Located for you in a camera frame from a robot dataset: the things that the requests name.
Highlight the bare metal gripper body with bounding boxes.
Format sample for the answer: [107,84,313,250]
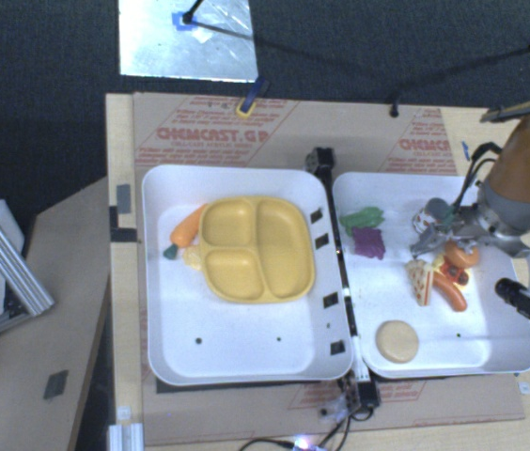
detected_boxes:
[443,203,530,257]

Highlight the orange doughnut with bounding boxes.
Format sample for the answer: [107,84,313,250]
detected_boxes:
[443,241,481,269]

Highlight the small white and red can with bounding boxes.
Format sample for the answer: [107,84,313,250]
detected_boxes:
[412,197,455,235]

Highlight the red and dark toy food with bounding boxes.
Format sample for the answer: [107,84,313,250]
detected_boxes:
[438,255,471,287]

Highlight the pizza slice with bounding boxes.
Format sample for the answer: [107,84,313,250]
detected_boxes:
[405,258,436,308]

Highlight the orange sausage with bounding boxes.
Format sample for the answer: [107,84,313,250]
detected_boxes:
[432,272,469,313]

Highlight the purple grapes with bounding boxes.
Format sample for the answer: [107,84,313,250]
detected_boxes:
[351,226,386,261]

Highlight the green toy vegetable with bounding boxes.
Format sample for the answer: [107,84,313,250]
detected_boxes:
[338,206,385,237]

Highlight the thin black and white rod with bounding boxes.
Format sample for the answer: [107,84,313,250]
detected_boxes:
[317,165,370,386]

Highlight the white plastic tray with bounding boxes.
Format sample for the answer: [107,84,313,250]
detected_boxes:
[141,163,356,387]
[331,171,530,380]

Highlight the tan round biscuit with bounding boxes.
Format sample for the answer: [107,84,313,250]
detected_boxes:
[375,319,420,365]

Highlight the brown cardboard board red print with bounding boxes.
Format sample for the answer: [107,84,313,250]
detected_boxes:
[132,92,527,446]

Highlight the yellow divided plate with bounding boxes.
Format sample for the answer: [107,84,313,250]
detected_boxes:
[196,195,318,305]

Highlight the pale yellow toy food piece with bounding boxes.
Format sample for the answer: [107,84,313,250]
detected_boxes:
[181,245,208,272]

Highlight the orange carrot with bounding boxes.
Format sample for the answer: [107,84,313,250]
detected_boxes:
[162,203,210,260]

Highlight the black cylinder on white bracket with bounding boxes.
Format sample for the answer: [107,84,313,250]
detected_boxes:
[494,248,530,321]

